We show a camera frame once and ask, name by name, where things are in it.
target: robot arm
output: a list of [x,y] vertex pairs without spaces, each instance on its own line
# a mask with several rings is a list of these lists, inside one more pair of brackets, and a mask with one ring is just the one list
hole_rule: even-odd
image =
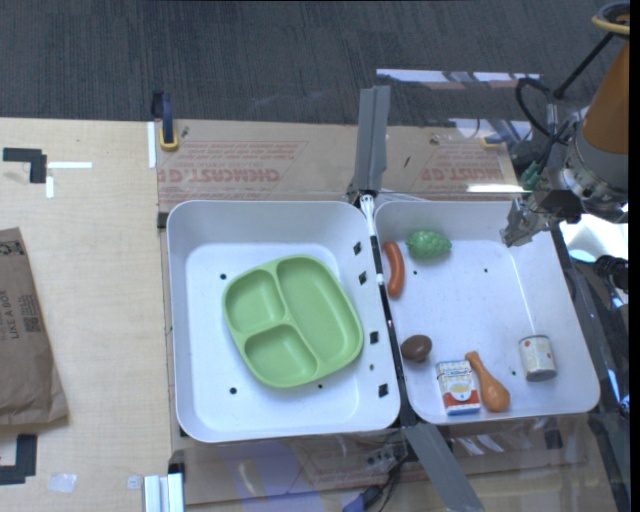
[[629,41],[607,71],[584,119],[573,126],[564,165],[535,175],[528,197],[514,199],[508,246],[524,245],[540,231],[590,213],[613,223],[628,221]]

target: small box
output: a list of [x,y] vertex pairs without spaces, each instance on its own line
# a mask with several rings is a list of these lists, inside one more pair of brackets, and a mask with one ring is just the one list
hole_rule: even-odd
[[436,375],[447,414],[467,414],[480,410],[480,396],[466,359],[436,364]]

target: white tray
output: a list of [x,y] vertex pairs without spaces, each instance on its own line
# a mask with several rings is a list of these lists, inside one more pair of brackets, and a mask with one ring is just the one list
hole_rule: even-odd
[[[367,224],[356,208],[333,201],[188,201],[172,210],[167,240],[176,409],[189,436],[224,442],[393,423],[400,408],[396,374]],[[259,382],[238,353],[222,293],[236,275],[299,253],[320,258],[335,273],[360,318],[364,346],[336,373],[275,389]]]
[[[389,299],[398,342],[412,334],[432,338],[425,363],[403,364],[409,401],[425,421],[469,423],[504,418],[586,412],[600,386],[549,233],[507,248],[509,202],[393,201],[376,211],[380,244],[398,242],[406,267],[402,294]],[[404,240],[416,230],[434,230],[452,242],[449,254],[416,262]],[[383,255],[385,276],[389,267]],[[558,375],[544,382],[525,379],[518,341],[545,334]],[[511,393],[502,413],[448,416],[435,364],[464,359],[477,350],[487,369]]]

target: brown round object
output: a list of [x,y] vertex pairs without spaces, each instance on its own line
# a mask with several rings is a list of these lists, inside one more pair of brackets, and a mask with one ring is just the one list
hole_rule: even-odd
[[429,352],[431,352],[432,346],[433,343],[429,336],[425,336],[424,334],[414,334],[404,340],[400,346],[400,352],[405,359],[421,363],[427,358]]

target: wooden surface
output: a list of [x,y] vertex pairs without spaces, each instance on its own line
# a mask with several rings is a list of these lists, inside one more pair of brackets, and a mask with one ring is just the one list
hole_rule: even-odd
[[[52,199],[28,183],[28,164],[0,162],[0,229],[22,231],[71,411],[52,425],[0,429],[5,441],[39,436],[36,476],[0,486],[0,510],[140,510],[128,477],[166,474],[170,456],[146,124],[0,119],[0,140],[42,149],[49,162],[93,162],[52,171]],[[56,473],[76,475],[72,493],[49,489]]]

